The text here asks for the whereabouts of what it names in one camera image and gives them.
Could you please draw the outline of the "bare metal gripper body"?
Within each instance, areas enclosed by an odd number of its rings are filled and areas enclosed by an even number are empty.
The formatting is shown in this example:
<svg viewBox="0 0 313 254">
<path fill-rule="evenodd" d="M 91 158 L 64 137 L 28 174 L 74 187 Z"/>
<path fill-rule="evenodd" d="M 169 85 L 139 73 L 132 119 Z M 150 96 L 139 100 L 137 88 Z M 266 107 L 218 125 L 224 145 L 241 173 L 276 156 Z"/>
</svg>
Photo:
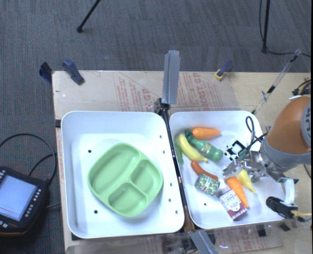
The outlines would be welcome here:
<svg viewBox="0 0 313 254">
<path fill-rule="evenodd" d="M 248 172 L 266 173 L 262 157 L 258 151 L 249 151 L 240 162 L 242 167 Z"/>
</svg>

